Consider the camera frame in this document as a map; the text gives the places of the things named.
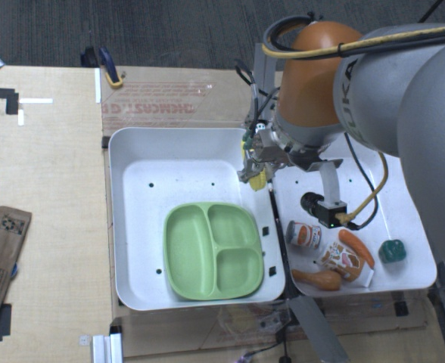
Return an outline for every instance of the table surface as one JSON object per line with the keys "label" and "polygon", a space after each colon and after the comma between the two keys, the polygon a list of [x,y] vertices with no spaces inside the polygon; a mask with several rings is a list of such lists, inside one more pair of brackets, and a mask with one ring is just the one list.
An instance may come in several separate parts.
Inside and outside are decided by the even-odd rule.
{"label": "table surface", "polygon": [[[177,70],[166,74],[180,74]],[[0,69],[0,88],[14,88],[20,98],[53,99],[25,104],[23,126],[5,114],[0,99],[0,206],[33,214],[19,272],[5,298],[12,304],[11,335],[0,342],[0,362],[89,362],[83,337],[107,334],[113,319],[102,111],[95,86],[93,69]],[[423,327],[339,340],[352,362],[445,362],[436,313],[430,302],[424,307]],[[253,347],[258,346],[127,361],[234,361]],[[294,361],[319,361],[308,340],[290,342],[288,353]],[[254,361],[278,361],[281,355],[278,347]]]}

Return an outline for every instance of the divided green plate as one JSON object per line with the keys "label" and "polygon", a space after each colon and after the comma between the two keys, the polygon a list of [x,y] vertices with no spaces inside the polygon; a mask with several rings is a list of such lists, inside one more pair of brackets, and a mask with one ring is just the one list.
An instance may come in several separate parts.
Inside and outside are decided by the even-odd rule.
{"label": "divided green plate", "polygon": [[233,299],[263,279],[260,236],[253,216],[230,203],[187,203],[170,211],[163,257],[171,287],[186,299]]}

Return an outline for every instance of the yellow cable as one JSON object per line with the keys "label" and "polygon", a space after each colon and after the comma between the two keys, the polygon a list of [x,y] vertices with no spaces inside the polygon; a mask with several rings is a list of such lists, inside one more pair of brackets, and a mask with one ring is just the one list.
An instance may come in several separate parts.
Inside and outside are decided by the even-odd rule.
{"label": "yellow cable", "polygon": [[362,204],[355,209],[355,211],[353,211],[350,214],[344,214],[344,213],[335,214],[335,218],[337,218],[339,220],[341,225],[345,225],[346,223],[348,223],[348,222],[352,221],[353,219],[355,219],[357,214],[359,214],[364,209],[364,207],[367,206],[370,203],[370,201],[375,198],[375,195],[377,195],[378,192],[384,187],[384,185],[385,185],[385,183],[387,181],[387,177],[389,176],[389,169],[387,168],[387,161],[386,161],[386,158],[385,158],[384,154],[382,152],[378,152],[378,154],[379,154],[379,156],[381,158],[382,166],[384,167],[384,175],[382,176],[381,183],[367,197],[367,199],[365,199],[362,202]]}
{"label": "yellow cable", "polygon": [[[432,28],[432,29],[417,29],[416,31],[408,31],[405,33],[396,33],[396,34],[392,34],[392,35],[379,36],[377,38],[359,40],[357,42],[344,43],[343,45],[340,46],[340,52],[350,51],[350,50],[353,50],[355,48],[360,48],[360,47],[381,45],[381,44],[387,43],[387,42],[402,41],[404,39],[412,38],[413,36],[429,35],[429,34],[436,34],[436,33],[445,33],[445,26],[438,27],[438,28]],[[310,51],[273,51],[273,50],[270,50],[269,48],[267,48],[264,44],[262,45],[262,48],[263,48],[263,52],[266,55],[268,55],[270,57],[276,57],[279,59],[319,57],[319,56],[328,55],[328,54],[335,54],[338,52],[338,46],[328,47],[328,48],[319,48],[317,50],[310,50]]]}

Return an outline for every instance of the can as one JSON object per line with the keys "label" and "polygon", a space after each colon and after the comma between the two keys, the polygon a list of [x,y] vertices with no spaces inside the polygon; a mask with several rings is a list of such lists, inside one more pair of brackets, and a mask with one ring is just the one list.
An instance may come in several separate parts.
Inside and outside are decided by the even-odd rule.
{"label": "can", "polygon": [[320,226],[308,225],[307,223],[290,221],[286,229],[286,241],[299,247],[317,249],[322,238]]}

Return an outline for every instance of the bottle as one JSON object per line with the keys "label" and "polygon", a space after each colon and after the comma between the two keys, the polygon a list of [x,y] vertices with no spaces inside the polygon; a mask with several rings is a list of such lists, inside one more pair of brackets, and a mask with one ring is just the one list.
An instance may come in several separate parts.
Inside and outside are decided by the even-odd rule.
{"label": "bottle", "polygon": [[369,287],[374,270],[364,258],[355,254],[339,241],[329,243],[322,248],[315,263],[339,273],[345,281],[360,287]]}
{"label": "bottle", "polygon": [[320,226],[310,226],[306,223],[290,221],[286,228],[285,238],[289,244],[316,250],[320,245],[322,229]]}

